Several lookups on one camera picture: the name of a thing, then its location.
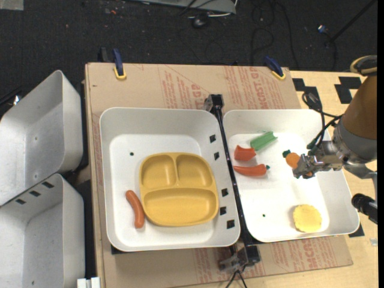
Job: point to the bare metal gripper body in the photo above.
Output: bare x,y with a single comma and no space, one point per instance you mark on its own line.
328,158

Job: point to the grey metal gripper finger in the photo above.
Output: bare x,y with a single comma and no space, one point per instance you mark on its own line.
305,160
301,173

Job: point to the orange toy carrot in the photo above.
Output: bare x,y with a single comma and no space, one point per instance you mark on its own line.
292,159

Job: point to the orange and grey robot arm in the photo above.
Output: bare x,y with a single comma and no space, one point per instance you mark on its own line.
361,112

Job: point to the white plastic tray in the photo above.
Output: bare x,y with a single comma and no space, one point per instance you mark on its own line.
39,136
168,124
279,190
39,238

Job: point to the yellow toy biscuit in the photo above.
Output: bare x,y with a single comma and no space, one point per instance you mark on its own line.
307,218

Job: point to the green toy celery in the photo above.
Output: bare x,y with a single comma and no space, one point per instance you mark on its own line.
263,140

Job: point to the red toy chili pepper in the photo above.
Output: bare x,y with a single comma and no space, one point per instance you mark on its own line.
250,170

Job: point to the red toy pepper piece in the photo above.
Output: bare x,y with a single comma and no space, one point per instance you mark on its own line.
243,154

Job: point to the thin black rod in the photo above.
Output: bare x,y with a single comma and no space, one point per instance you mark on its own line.
233,172

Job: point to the yellow divided plate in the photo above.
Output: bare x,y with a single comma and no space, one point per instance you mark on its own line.
178,199

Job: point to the orange toy sausage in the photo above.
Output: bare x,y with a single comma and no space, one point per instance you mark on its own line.
136,205

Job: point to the black computer mouse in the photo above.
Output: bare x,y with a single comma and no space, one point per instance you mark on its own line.
200,20

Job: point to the brown cardboard board red print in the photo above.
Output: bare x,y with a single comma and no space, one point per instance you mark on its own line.
144,85

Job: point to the black cylinder on white bracket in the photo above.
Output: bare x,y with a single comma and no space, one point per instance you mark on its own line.
363,204

